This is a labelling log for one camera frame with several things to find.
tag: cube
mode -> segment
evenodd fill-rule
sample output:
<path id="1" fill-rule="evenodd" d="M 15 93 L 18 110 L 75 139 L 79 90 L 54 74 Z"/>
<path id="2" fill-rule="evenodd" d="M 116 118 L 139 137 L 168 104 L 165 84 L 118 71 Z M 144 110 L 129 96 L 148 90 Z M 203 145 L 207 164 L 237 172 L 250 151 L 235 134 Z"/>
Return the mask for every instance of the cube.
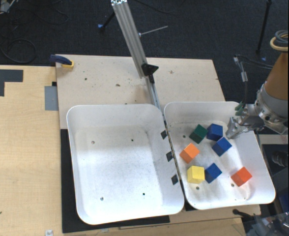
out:
<path id="1" fill-rule="evenodd" d="M 187 181 L 189 183 L 201 183 L 204 181 L 204 167 L 191 166 L 187 170 Z"/>
<path id="2" fill-rule="evenodd" d="M 246 183 L 249 179 L 252 178 L 252 175 L 249 171 L 242 167 L 239 171 L 231 176 L 232 180 L 237 184 L 238 187 Z"/>
<path id="3" fill-rule="evenodd" d="M 217 124 L 211 124 L 208 128 L 207 139 L 217 141 L 223 137 L 223 127 Z"/>
<path id="4" fill-rule="evenodd" d="M 207 135 L 208 130 L 202 127 L 200 124 L 195 128 L 195 130 L 190 134 L 189 138 L 196 143 L 200 143 Z"/>
<path id="5" fill-rule="evenodd" d="M 190 143 L 179 155 L 186 163 L 190 163 L 195 158 L 195 156 L 199 154 L 199 152 L 199 149 Z"/>
<path id="6" fill-rule="evenodd" d="M 218 154 L 218 156 L 222 156 L 223 153 L 231 147 L 232 144 L 230 144 L 225 137 L 221 137 L 219 140 L 217 140 L 215 145 L 212 146 L 212 149 Z"/>
<path id="7" fill-rule="evenodd" d="M 219 167 L 215 163 L 213 163 L 204 171 L 204 177 L 208 183 L 211 183 L 221 173 L 222 173 L 222 171 L 219 169 Z"/>

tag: empty white tray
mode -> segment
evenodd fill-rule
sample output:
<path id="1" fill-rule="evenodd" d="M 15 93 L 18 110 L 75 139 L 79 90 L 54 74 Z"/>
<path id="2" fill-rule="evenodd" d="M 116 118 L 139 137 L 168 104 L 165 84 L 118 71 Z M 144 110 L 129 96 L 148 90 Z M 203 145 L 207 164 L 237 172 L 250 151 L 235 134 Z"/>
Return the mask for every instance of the empty white tray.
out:
<path id="1" fill-rule="evenodd" d="M 79 217 L 96 225 L 175 214 L 184 196 L 161 111 L 81 105 L 67 114 Z"/>
<path id="2" fill-rule="evenodd" d="M 215 141 L 206 137 L 199 143 L 189 138 L 198 124 L 208 128 L 212 123 L 228 128 L 235 114 L 236 102 L 172 102 L 165 106 L 164 114 L 172 140 L 185 196 L 196 209 L 211 209 L 252 204 L 268 204 L 275 198 L 275 189 L 253 131 L 228 140 L 232 147 L 219 157 L 212 146 Z M 187 164 L 179 154 L 193 143 L 200 153 Z M 209 167 L 215 163 L 222 173 L 211 183 L 187 182 L 187 170 L 196 165 Z M 245 166 L 252 178 L 238 187 L 231 175 Z"/>

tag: wooden table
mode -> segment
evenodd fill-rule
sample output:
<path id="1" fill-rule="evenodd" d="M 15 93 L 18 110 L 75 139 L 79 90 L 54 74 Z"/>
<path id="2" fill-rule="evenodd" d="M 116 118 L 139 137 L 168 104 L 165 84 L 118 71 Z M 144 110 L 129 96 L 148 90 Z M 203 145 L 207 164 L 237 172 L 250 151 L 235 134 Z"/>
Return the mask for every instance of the wooden table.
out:
<path id="1" fill-rule="evenodd" d="M 61 235 L 245 235 L 241 219 L 232 213 L 234 207 L 185 211 L 170 216 L 170 223 L 154 226 L 134 226 L 62 233 L 61 220 L 61 160 L 60 129 L 65 128 L 65 113 L 71 105 L 113 104 L 109 88 L 112 84 L 122 96 L 118 103 L 146 103 L 149 100 L 145 85 L 139 83 L 136 69 L 130 57 L 65 56 L 78 67 L 107 67 L 98 77 L 93 69 L 84 70 L 82 77 L 67 81 L 67 74 L 58 65 L 19 66 L 0 65 L 0 69 L 23 70 L 23 82 L 5 82 L 4 97 L 0 97 L 0 236 L 43 236 L 53 230 Z M 224 96 L 211 60 L 158 59 L 148 62 L 159 66 L 155 73 L 156 87 L 161 106 L 171 101 L 224 101 Z M 121 78 L 113 74 L 117 67 L 129 67 Z M 191 84 L 180 83 L 189 80 Z M 44 87 L 58 84 L 59 111 L 45 110 Z M 132 92 L 127 85 L 135 88 Z M 248 214 L 260 214 L 260 206 L 239 207 Z"/>

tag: black clamp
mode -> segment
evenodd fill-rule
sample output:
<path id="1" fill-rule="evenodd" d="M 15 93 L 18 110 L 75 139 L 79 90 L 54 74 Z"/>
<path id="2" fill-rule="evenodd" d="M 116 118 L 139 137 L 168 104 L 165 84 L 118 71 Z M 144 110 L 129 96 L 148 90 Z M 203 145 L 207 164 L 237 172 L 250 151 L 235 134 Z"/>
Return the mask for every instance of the black clamp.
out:
<path id="1" fill-rule="evenodd" d="M 158 66 L 150 64 L 142 64 L 141 68 L 143 69 L 144 75 L 149 77 L 151 83 L 154 83 L 153 74 L 158 70 Z"/>

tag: tripod leg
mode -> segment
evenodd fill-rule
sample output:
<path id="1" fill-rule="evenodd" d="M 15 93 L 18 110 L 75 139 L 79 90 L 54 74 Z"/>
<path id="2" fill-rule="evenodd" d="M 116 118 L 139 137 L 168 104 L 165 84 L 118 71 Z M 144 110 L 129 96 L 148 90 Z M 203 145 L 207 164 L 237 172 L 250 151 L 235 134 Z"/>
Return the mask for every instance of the tripod leg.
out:
<path id="1" fill-rule="evenodd" d="M 105 27 L 109 24 L 109 22 L 112 20 L 112 18 L 115 16 L 115 12 L 113 12 L 110 17 L 107 19 L 107 21 L 103 25 L 98 25 L 101 31 L 105 30 Z"/>
<path id="2" fill-rule="evenodd" d="M 268 0 L 268 1 L 267 1 L 266 12 L 265 12 L 264 20 L 263 20 L 263 24 L 262 24 L 260 39 L 259 39 L 258 47 L 257 47 L 257 50 L 256 50 L 256 53 L 257 53 L 257 54 L 260 52 L 261 43 L 262 43 L 262 39 L 263 39 L 263 35 L 264 35 L 264 30 L 265 30 L 266 24 L 267 24 L 267 19 L 268 19 L 268 14 L 269 14 L 269 8 L 270 8 L 271 4 L 272 4 L 272 0 Z"/>

